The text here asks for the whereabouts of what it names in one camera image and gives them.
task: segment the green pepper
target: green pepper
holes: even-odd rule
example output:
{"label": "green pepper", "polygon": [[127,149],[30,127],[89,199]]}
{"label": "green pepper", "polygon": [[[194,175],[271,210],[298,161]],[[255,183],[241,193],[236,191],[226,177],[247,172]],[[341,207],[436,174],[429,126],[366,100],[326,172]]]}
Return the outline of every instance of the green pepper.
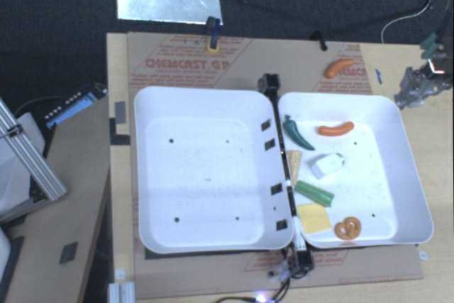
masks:
{"label": "green pepper", "polygon": [[315,150],[315,148],[310,145],[306,139],[304,139],[301,134],[298,132],[297,123],[293,120],[290,120],[290,116],[285,116],[285,121],[282,123],[284,130],[287,132],[287,135],[300,147],[307,150]]}

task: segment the small black square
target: small black square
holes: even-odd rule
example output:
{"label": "small black square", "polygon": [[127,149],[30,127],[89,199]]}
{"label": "small black square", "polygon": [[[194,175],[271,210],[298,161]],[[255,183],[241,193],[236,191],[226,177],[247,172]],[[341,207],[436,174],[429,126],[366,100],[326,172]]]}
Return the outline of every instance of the small black square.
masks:
{"label": "small black square", "polygon": [[74,260],[76,257],[77,245],[79,243],[69,243],[63,247],[62,255],[60,257],[60,264],[65,264],[68,261]]}
{"label": "small black square", "polygon": [[282,183],[275,184],[271,187],[271,195],[274,196],[276,193],[282,192]]}
{"label": "small black square", "polygon": [[276,146],[276,141],[271,139],[270,141],[265,143],[265,150],[271,149]]}
{"label": "small black square", "polygon": [[287,227],[288,227],[287,220],[281,220],[281,221],[276,222],[276,230],[277,231],[284,230]]}
{"label": "small black square", "polygon": [[262,123],[262,131],[267,130],[271,126],[271,120],[266,120],[266,122]]}

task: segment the toy pretzel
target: toy pretzel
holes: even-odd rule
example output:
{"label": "toy pretzel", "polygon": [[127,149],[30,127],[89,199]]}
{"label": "toy pretzel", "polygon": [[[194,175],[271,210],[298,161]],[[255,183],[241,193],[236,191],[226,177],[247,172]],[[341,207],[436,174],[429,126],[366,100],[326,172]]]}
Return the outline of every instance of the toy pretzel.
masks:
{"label": "toy pretzel", "polygon": [[343,240],[353,240],[360,235],[360,220],[356,217],[347,217],[343,222],[336,224],[334,232],[336,232],[337,237]]}

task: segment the plastic sausage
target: plastic sausage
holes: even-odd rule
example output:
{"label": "plastic sausage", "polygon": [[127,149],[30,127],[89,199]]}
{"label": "plastic sausage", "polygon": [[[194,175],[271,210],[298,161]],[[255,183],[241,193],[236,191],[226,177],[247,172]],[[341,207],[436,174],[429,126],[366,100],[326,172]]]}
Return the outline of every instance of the plastic sausage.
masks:
{"label": "plastic sausage", "polygon": [[344,58],[343,60],[335,61],[325,71],[325,77],[327,79],[334,78],[338,72],[346,67],[352,67],[355,61],[352,58]]}
{"label": "plastic sausage", "polygon": [[334,128],[331,128],[329,126],[320,126],[318,132],[321,136],[341,136],[348,133],[349,131],[352,131],[354,127],[354,123],[347,121],[345,124],[336,126]]}

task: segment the hinged tray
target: hinged tray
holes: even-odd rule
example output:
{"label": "hinged tray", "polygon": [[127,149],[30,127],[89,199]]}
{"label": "hinged tray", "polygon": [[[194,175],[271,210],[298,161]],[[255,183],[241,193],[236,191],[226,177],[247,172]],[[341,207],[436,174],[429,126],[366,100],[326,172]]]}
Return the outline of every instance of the hinged tray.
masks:
{"label": "hinged tray", "polygon": [[[398,108],[384,97],[285,94],[288,114],[315,151],[300,149],[299,179],[335,194],[334,226],[362,221],[360,237],[333,230],[303,237],[318,248],[427,241],[433,232]],[[353,121],[340,137],[316,127]],[[139,232],[156,253],[269,250],[290,243],[294,228],[272,104],[254,91],[147,87],[135,98]],[[318,180],[311,164],[340,153],[341,170]],[[312,203],[295,193],[297,205]]]}
{"label": "hinged tray", "polygon": [[262,250],[293,236],[272,105],[254,91],[135,98],[139,232],[157,253]]}

